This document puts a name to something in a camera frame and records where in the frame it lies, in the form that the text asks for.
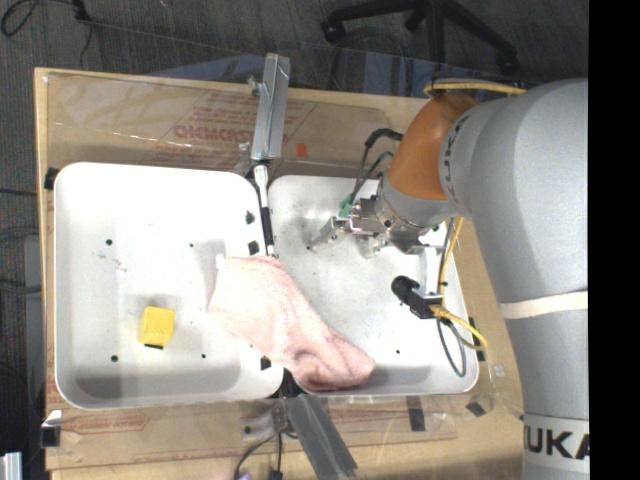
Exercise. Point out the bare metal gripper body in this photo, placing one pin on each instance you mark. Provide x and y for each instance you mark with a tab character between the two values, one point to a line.
380	224

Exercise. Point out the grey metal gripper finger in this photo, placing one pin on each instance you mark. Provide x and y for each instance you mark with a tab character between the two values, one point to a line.
328	233
372	248

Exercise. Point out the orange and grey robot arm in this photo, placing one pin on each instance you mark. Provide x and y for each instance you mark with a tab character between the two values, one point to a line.
525	193

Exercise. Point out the white plastic tray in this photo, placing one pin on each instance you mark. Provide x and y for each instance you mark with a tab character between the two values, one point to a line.
350	308
150	248

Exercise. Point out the thin black and white rod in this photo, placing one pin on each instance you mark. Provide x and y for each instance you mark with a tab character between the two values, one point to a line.
265	213

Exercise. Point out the pink cloth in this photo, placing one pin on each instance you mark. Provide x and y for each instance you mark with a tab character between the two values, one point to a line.
280	318

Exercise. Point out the yellow cube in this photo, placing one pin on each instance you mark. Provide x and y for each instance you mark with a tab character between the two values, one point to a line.
157	326

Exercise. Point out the brown cardboard board red print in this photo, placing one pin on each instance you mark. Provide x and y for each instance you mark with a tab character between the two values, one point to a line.
125	118

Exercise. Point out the black cylinder on white bracket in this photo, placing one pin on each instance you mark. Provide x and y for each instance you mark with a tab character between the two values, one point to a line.
414	294

